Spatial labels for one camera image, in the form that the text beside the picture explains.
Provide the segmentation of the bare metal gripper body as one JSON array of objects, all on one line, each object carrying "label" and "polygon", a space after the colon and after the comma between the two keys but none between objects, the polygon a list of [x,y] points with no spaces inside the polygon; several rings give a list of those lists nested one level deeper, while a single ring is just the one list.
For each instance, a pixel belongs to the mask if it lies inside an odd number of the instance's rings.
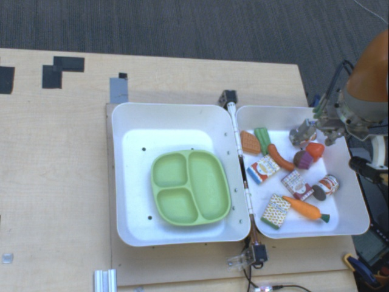
[{"label": "bare metal gripper body", "polygon": [[338,130],[345,136],[354,136],[360,141],[365,141],[371,133],[369,127],[377,123],[377,115],[374,112],[364,111],[357,114],[348,107],[315,108],[316,127],[323,134],[326,130]]}]

